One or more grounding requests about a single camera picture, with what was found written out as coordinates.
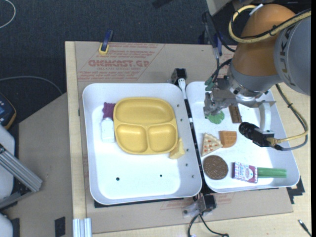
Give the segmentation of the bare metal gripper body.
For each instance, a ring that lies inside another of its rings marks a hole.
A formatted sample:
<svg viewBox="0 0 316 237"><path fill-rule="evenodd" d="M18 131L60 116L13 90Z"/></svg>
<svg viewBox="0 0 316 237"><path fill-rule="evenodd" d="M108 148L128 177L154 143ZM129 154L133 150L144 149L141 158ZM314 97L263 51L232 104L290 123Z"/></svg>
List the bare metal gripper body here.
<svg viewBox="0 0 316 237"><path fill-rule="evenodd" d="M252 91L236 81L232 76L224 76L223 78L210 77L204 85L206 86L206 94L210 94L212 101L221 102L222 107L237 104L254 107L256 100L260 98L264 91Z"/></svg>

